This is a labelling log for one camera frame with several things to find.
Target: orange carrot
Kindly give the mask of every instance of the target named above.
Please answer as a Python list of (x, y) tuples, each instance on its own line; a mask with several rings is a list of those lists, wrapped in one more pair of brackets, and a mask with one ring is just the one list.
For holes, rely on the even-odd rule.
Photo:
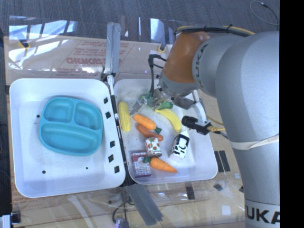
[(174, 167), (170, 166), (168, 163), (164, 162), (163, 160), (157, 157), (152, 157), (152, 158), (144, 157), (143, 162), (144, 163), (149, 162), (151, 167), (161, 171), (177, 173), (177, 170)]
[(156, 128), (156, 123), (146, 116), (136, 114), (133, 116), (133, 118), (135, 121), (143, 125), (148, 130), (154, 130)]
[(151, 131), (149, 131), (148, 129), (146, 129), (143, 125), (141, 124), (138, 124), (138, 126), (136, 127), (137, 130), (143, 135), (145, 136), (146, 138), (150, 138), (150, 137), (156, 137), (158, 138), (158, 141), (162, 141), (163, 140), (163, 136), (160, 135), (160, 134), (156, 134), (156, 133), (153, 133)]

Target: yellow banana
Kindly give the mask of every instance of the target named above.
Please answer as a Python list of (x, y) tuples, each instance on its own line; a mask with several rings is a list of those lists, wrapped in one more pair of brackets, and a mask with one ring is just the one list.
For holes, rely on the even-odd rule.
[(154, 109), (154, 111), (168, 118), (176, 132), (179, 133), (181, 131), (181, 120), (172, 110), (165, 108), (161, 110)]

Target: toy tin can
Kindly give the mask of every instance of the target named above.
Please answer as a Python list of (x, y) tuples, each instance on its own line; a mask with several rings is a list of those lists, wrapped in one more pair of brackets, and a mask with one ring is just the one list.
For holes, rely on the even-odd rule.
[(156, 137), (151, 137), (146, 139), (144, 142), (146, 148), (147, 148), (147, 155), (148, 157), (160, 157), (162, 156), (160, 144), (158, 142), (158, 138)]

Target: blue plate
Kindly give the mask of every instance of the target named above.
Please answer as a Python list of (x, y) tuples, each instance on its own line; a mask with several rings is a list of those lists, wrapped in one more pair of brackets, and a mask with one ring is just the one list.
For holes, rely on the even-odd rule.
[(103, 136), (103, 118), (100, 110), (71, 97), (54, 97), (44, 106), (39, 137), (50, 150), (70, 155), (93, 154)]

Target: clear plastic sheet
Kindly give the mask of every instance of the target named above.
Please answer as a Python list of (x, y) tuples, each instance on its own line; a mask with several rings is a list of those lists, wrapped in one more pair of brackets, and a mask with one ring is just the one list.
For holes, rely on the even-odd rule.
[[(166, 58), (174, 43), (174, 31), (179, 26), (189, 25), (182, 21), (153, 18), (122, 17), (115, 22), (122, 25), (120, 65), (116, 82), (125, 78), (150, 79), (147, 63), (149, 54), (160, 54)], [(105, 66), (103, 50), (106, 22), (95, 24), (11, 16), (10, 24), (9, 35), (4, 38), (7, 85), (21, 77), (100, 79)], [(67, 51), (78, 55), (71, 56)], [(87, 61), (77, 59), (82, 56), (88, 58)], [(88, 63), (93, 62), (93, 57), (94, 62), (98, 62), (95, 66)], [(67, 58), (72, 58), (69, 59), (73, 62), (70, 68), (62, 65), (63, 61), (67, 62)], [(155, 63), (164, 65), (161, 60), (156, 60)], [(60, 68), (68, 69), (68, 73), (61, 73), (64, 70), (59, 70)], [(155, 68), (155, 73), (159, 72), (160, 69)], [(216, 99), (202, 92), (200, 96), (204, 99), (207, 114), (221, 121)], [(242, 180), (233, 151), (227, 139), (218, 134), (211, 134), (210, 137), (214, 151), (225, 152), (229, 171), (224, 169), (211, 180), (146, 185), (145, 188), (163, 214), (162, 221), (152, 226), (153, 228), (201, 227), (244, 222)], [(15, 186), (12, 156), (11, 186), (13, 212), (19, 216), (14, 227), (114, 228), (113, 219), (117, 218), (127, 218), (131, 228), (146, 227), (134, 204), (128, 199), (125, 187), (37, 199), (26, 198)]]

